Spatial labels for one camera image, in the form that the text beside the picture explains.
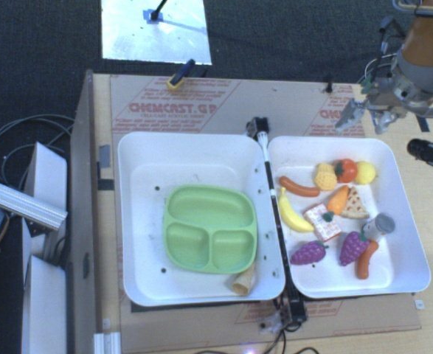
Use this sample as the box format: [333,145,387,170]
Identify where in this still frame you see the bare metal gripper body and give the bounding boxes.
[366,77,433,117]

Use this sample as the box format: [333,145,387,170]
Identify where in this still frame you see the yellow lemon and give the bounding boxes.
[355,160,377,186]

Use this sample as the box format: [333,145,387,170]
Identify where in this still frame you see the red tomato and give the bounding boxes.
[334,158,358,184]

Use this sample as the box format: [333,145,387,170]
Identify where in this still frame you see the yellow pineapple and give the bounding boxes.
[314,162,339,192]

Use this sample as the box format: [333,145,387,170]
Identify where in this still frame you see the orange carrot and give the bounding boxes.
[322,184,350,223]

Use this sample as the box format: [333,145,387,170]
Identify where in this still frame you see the slice of pizza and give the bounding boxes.
[340,185,371,220]

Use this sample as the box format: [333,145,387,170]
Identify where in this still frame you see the orange sausage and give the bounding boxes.
[356,239,380,281]
[278,176,321,198]

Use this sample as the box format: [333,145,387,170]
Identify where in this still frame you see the small grey can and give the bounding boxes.
[361,212,396,241]

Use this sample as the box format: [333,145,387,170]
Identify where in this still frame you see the thin black and white rod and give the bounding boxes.
[257,131,295,304]

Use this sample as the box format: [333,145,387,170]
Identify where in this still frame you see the yellow banana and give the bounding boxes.
[277,186,315,234]

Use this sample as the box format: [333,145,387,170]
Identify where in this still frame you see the white and orange carton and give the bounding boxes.
[303,202,343,243]

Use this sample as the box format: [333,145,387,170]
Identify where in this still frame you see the purple grapes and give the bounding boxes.
[339,230,371,268]
[289,240,330,266]

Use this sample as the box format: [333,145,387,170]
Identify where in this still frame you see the brown cardboard board, red print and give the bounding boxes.
[109,74,423,354]

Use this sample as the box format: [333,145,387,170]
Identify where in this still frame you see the white plastic tray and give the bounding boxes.
[266,135,432,299]
[117,131,287,308]

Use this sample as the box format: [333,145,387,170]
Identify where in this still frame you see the green divided plate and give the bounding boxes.
[162,184,259,275]

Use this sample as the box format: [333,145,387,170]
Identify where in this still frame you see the beige ice cream cone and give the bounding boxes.
[226,262,257,296]

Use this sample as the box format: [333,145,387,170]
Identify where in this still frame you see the black cylinder on white bracket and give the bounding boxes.
[406,107,433,170]

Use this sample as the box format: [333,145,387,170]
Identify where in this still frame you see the black block with thin wires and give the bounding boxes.
[246,116,271,137]
[279,288,308,327]

